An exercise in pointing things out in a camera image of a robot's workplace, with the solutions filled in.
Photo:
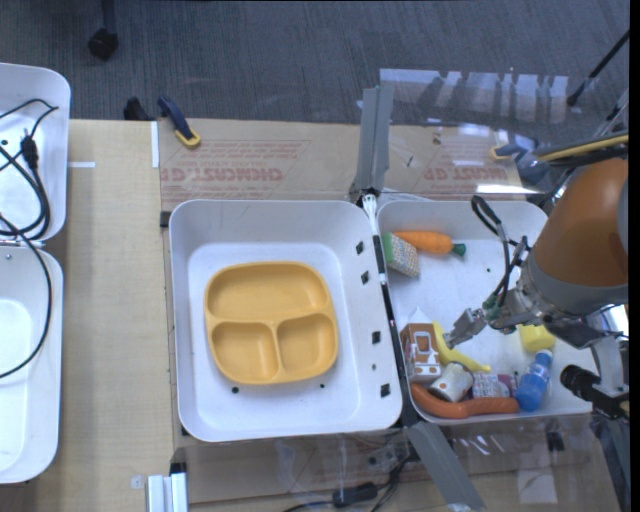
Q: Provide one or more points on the yellow divided plate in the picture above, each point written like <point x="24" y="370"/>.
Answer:
<point x="270" y="320"/>

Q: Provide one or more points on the yellow banana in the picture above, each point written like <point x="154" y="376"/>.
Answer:
<point x="457" y="356"/>

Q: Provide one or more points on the white and brown can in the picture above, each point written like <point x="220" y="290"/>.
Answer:
<point x="452" y="384"/>

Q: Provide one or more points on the pink and white packet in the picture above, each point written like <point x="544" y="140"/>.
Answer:
<point x="492" y="386"/>

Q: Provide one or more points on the brown and white carton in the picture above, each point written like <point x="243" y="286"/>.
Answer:
<point x="421" y="352"/>

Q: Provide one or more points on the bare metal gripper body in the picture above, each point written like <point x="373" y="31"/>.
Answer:
<point x="525" y="307"/>

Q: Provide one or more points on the yellow plastic bottle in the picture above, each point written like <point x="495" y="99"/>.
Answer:
<point x="536" y="339"/>

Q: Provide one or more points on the orange carrot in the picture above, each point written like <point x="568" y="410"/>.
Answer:
<point x="425" y="241"/>

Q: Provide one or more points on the brown cardboard board red print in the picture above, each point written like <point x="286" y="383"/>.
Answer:
<point x="300" y="165"/>

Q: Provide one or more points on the green patterned carton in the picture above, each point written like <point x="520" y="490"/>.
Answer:
<point x="404" y="257"/>

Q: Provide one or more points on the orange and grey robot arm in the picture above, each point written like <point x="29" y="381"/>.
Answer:
<point x="582" y="235"/>

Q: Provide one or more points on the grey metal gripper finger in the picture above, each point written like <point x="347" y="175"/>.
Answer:
<point x="469" y="318"/>
<point x="454" y="339"/>

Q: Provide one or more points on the orange sausage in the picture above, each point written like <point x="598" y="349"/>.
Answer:
<point x="450" y="409"/>

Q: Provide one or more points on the black chair caster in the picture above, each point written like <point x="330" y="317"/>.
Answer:
<point x="102" y="44"/>

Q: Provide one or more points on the black cylinder on white bracket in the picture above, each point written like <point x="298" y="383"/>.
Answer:
<point x="580" y="381"/>

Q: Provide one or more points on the blue plastic bottle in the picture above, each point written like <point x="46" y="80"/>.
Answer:
<point x="532" y="385"/>

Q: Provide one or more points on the white plastic tray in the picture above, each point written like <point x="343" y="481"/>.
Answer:
<point x="15" y="200"/>
<point x="20" y="400"/>
<point x="450" y="290"/>
<point x="280" y="225"/>

